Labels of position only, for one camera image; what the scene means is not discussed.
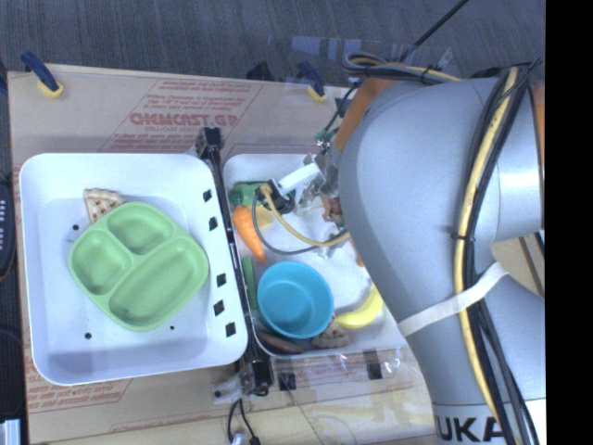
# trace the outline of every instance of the orange carrot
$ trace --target orange carrot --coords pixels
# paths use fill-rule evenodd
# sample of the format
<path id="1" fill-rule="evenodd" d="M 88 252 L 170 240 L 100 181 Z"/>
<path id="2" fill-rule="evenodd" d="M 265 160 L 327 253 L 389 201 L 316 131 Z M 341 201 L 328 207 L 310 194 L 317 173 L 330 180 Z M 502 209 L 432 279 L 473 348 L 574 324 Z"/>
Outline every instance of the orange carrot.
<path id="1" fill-rule="evenodd" d="M 233 212 L 233 223 L 247 247 L 258 258 L 258 261 L 265 263 L 266 254 L 253 225 L 251 209 L 246 206 L 237 206 Z"/>

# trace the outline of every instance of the banana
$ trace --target banana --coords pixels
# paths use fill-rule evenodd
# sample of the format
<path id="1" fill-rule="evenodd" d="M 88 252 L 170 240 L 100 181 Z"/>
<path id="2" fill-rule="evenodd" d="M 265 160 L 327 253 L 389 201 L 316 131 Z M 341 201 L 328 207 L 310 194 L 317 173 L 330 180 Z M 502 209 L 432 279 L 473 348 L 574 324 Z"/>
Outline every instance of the banana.
<path id="1" fill-rule="evenodd" d="M 356 310 L 337 315 L 337 322 L 343 328 L 362 328 L 372 323 L 382 308 L 383 298 L 375 284 L 371 284 L 371 291 L 362 304 Z"/>

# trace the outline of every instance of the gray carpet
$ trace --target gray carpet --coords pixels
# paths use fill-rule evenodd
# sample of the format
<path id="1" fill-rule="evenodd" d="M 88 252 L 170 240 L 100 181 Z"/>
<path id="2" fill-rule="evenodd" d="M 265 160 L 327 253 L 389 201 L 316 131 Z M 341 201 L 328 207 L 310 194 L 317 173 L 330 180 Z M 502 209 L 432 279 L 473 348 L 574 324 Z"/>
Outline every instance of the gray carpet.
<path id="1" fill-rule="evenodd" d="M 9 70 L 24 70 L 19 57 L 28 49 L 52 63 L 230 78 L 266 61 L 276 79 L 285 79 L 308 55 L 325 81 L 347 85 L 340 61 L 330 57 L 332 45 L 393 56 L 458 1 L 0 0 L 0 58 Z M 435 64 L 450 48 L 457 75 L 469 77 L 545 61 L 545 41 L 546 0 L 471 0 L 414 57 Z M 545 65 L 536 76 L 545 79 Z M 1 100 L 4 173 L 11 167 L 9 134 Z M 15 272 L 0 285 L 0 327 L 20 331 Z M 18 407 L 21 370 L 19 352 L 0 338 L 0 410 Z"/>

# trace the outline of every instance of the green divided plate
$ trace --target green divided plate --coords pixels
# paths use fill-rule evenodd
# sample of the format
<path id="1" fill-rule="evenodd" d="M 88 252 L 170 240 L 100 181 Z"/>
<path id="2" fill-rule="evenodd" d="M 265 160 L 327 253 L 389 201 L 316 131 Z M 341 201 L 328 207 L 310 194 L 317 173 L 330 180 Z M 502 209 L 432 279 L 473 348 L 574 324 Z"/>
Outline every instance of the green divided plate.
<path id="1" fill-rule="evenodd" d="M 69 254 L 82 291 L 116 323 L 148 331 L 204 285 L 208 257 L 178 223 L 144 202 L 128 202 L 91 224 Z"/>

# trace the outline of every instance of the white strap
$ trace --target white strap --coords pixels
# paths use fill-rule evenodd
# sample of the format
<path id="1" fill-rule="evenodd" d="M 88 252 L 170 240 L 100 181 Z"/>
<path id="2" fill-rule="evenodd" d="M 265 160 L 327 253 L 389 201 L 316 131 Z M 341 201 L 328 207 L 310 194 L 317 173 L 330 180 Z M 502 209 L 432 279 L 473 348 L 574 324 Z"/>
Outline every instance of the white strap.
<path id="1" fill-rule="evenodd" d="M 460 294 L 450 299 L 441 301 L 426 310 L 409 316 L 405 320 L 398 322 L 397 328 L 399 328 L 399 331 L 404 337 L 407 337 L 429 324 L 462 312 L 471 305 L 474 305 L 476 301 L 483 299 L 492 287 L 507 273 L 500 263 L 494 262 L 472 288 L 463 290 Z"/>

